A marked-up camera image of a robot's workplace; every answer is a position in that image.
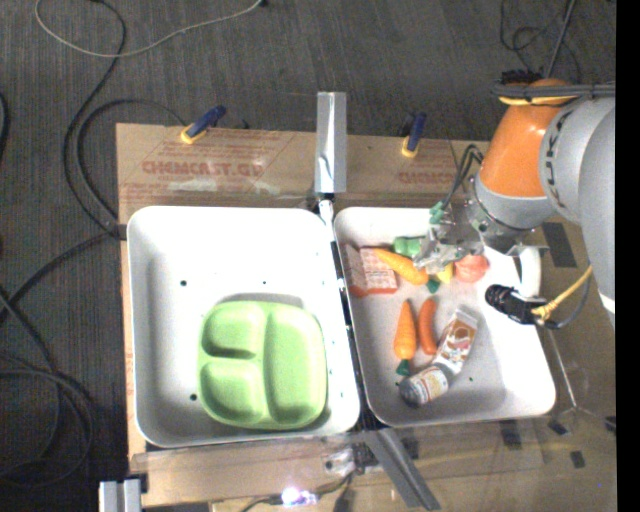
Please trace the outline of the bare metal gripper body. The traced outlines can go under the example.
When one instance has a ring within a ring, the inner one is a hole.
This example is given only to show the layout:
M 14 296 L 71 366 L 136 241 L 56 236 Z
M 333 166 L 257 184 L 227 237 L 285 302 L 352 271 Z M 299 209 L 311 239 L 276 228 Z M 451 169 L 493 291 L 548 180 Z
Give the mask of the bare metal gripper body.
M 429 210 L 427 247 L 458 248 L 463 257 L 479 255 L 502 235 L 502 229 L 475 200 L 438 202 Z

